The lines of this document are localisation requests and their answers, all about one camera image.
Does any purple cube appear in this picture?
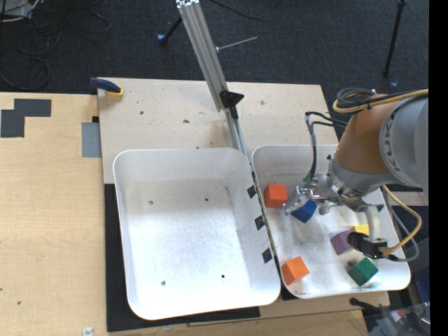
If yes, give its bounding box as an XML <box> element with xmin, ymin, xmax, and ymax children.
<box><xmin>330</xmin><ymin>228</ymin><xmax>356</xmax><ymax>256</ymax></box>

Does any orange cube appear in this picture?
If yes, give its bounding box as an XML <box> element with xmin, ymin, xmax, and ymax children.
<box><xmin>281</xmin><ymin>255</ymin><xmax>311</xmax><ymax>286</ymax></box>

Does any white plastic tray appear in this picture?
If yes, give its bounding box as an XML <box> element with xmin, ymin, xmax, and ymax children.
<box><xmin>112</xmin><ymin>148</ymin><xmax>282</xmax><ymax>321</ymax></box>
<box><xmin>251</xmin><ymin>144</ymin><xmax>412</xmax><ymax>300</ymax></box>

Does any blue cube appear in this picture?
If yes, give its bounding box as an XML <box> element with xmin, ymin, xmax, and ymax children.
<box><xmin>290</xmin><ymin>199</ymin><xmax>318</xmax><ymax>224</ymax></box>

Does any pale wood board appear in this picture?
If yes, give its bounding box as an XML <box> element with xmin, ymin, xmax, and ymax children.
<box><xmin>97</xmin><ymin>77</ymin><xmax>391</xmax><ymax>328</ymax></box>

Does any green cube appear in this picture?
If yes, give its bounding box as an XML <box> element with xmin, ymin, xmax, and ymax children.
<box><xmin>347</xmin><ymin>256</ymin><xmax>379</xmax><ymax>288</ymax></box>

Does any red-orange cube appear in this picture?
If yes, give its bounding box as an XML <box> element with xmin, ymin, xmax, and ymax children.
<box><xmin>262</xmin><ymin>183</ymin><xmax>289</xmax><ymax>209</ymax></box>

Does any black cylinder on white bracket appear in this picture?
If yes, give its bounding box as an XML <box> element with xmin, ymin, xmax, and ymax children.
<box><xmin>346</xmin><ymin>203</ymin><xmax>389</xmax><ymax>260</ymax></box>

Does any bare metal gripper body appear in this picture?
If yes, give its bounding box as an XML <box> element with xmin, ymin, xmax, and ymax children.
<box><xmin>295</xmin><ymin>172</ymin><xmax>367</xmax><ymax>213</ymax></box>

